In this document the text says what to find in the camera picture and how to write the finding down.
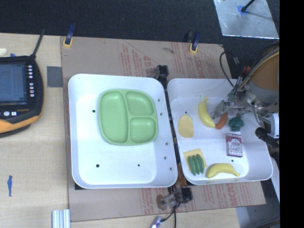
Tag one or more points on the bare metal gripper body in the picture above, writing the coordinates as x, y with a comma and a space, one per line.
247, 104

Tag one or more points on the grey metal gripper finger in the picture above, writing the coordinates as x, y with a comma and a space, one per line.
238, 113
219, 108

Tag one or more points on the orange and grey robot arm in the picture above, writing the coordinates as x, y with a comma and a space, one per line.
267, 68

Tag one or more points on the green broccoli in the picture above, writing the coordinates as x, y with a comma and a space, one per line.
235, 123

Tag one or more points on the orange carrot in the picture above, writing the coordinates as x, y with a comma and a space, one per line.
222, 121

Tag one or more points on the yellow banana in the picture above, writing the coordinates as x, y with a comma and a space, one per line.
205, 114
221, 168

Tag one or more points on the red and white carton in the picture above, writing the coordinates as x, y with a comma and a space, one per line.
234, 146

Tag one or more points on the white plastic tray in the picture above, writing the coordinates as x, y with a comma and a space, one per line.
213, 141
114, 167

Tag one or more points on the yellow oval crisp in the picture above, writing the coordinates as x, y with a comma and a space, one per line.
185, 127

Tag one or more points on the yellow slice with green beans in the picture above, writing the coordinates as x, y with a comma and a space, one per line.
196, 163

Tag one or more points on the green divided plate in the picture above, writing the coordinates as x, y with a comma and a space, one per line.
114, 117

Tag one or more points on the brown cardboard board red print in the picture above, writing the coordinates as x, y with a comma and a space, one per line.
114, 56

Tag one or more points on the black cylinder on white bracket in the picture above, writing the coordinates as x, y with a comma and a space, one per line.
269, 132

